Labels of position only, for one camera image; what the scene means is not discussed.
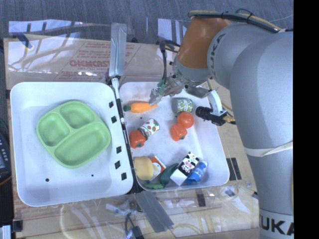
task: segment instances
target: toy pepper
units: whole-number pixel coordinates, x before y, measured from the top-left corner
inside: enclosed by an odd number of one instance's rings
[[[160,129],[159,123],[155,119],[150,119],[144,123],[137,130],[132,131],[129,135],[130,146],[132,148],[140,148],[144,146],[144,143],[148,138],[158,132]]]
[[[170,128],[170,135],[174,141],[183,140],[187,135],[187,130],[182,124],[177,123]]]

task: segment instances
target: toy carrot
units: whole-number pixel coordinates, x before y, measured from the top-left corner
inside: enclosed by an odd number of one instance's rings
[[[135,102],[132,103],[130,106],[123,106],[123,110],[125,112],[131,111],[133,113],[142,113],[151,110],[157,106],[157,104],[151,106],[148,102]]]

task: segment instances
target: toy tomato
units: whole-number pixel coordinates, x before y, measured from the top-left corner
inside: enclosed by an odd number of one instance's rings
[[[190,128],[194,125],[194,117],[189,112],[181,112],[177,117],[177,123],[183,125],[184,128]]]
[[[187,130],[182,124],[177,123],[170,128],[170,135],[174,141],[183,140],[187,135]]]
[[[143,147],[146,141],[145,136],[139,130],[132,131],[129,135],[129,139],[132,148]]]

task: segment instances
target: divided green plate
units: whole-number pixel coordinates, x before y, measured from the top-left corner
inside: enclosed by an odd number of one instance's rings
[[[85,103],[69,101],[45,114],[37,135],[64,167],[77,168],[100,154],[111,143],[109,128]]]

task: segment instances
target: black square hole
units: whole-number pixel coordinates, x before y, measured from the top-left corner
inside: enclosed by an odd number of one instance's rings
[[[115,116],[111,117],[111,120],[112,120],[112,123],[115,123],[116,122],[116,117]]]
[[[126,173],[121,174],[122,180],[125,180],[127,178]]]
[[[118,169],[120,166],[121,166],[120,161],[118,161],[118,162],[115,163],[115,169]]]

